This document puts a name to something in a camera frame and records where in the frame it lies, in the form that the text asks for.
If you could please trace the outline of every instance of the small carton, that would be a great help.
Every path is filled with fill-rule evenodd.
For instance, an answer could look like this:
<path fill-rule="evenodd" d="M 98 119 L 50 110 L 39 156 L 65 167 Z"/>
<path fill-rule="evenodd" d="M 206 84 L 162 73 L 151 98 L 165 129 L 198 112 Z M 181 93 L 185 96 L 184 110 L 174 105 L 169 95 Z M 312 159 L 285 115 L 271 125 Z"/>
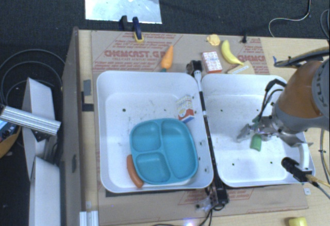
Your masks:
<path fill-rule="evenodd" d="M 222 66 L 216 51 L 202 54 L 202 61 L 207 73 L 220 73 Z"/>
<path fill-rule="evenodd" d="M 192 107 L 192 98 L 190 95 L 185 95 L 181 99 L 177 100 L 176 107 L 179 120 L 187 123 L 188 121 L 195 118 L 194 110 Z"/>

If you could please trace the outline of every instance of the carrot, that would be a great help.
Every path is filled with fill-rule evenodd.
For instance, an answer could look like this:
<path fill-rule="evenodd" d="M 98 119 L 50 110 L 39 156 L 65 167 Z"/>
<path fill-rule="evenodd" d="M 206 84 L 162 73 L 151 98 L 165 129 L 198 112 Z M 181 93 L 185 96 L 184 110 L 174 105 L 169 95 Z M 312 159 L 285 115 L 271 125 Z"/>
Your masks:
<path fill-rule="evenodd" d="M 173 46 L 171 45 L 161 60 L 161 68 L 169 69 L 173 62 Z"/>

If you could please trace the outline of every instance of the yellow banana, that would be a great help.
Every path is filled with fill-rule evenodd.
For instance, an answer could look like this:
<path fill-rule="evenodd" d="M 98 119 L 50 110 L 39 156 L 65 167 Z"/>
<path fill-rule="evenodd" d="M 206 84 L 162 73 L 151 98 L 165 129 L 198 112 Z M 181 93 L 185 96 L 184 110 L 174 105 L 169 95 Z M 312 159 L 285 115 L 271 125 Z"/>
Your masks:
<path fill-rule="evenodd" d="M 221 53 L 228 63 L 237 63 L 241 66 L 244 65 L 235 55 L 230 51 L 230 45 L 228 40 L 225 40 L 221 46 Z"/>

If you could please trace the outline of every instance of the dark carpet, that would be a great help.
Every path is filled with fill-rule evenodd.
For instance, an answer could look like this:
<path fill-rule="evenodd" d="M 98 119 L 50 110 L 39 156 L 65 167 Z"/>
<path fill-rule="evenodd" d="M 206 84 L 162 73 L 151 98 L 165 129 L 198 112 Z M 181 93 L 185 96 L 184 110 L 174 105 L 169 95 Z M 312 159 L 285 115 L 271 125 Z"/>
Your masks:
<path fill-rule="evenodd" d="M 270 36 L 268 23 L 271 19 L 301 18 L 307 11 L 308 0 L 159 1 L 163 24 L 142 24 L 143 31 Z M 312 0 L 309 18 L 301 22 L 274 22 L 272 31 L 276 37 L 325 39 L 320 16 L 328 8 L 329 0 Z M 45 49 L 65 59 L 74 26 L 118 29 L 116 22 L 85 20 L 85 0 L 0 0 L 0 64 L 25 49 Z M 62 73 L 62 64 L 50 55 L 26 53 L 2 67 L 0 78 L 11 66 L 26 60 L 47 63 L 60 75 Z M 7 94 L 11 86 L 28 76 L 54 85 L 55 107 L 58 107 L 60 96 L 56 79 L 40 65 L 25 64 L 12 70 L 1 91 Z M 17 85 L 8 95 L 8 104 L 20 107 L 23 93 L 24 84 Z M 28 196 L 24 150 L 16 143 L 12 155 L 0 159 L 0 226 L 28 225 Z"/>

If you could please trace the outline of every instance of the blue plate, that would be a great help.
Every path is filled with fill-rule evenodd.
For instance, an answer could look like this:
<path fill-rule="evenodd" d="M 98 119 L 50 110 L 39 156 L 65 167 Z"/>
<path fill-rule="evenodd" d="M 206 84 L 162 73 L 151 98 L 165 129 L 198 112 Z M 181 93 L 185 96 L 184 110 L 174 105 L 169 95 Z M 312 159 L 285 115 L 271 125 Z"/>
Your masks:
<path fill-rule="evenodd" d="M 195 144 L 187 126 L 176 119 L 137 124 L 130 133 L 136 172 L 149 184 L 170 184 L 191 178 L 197 171 Z"/>

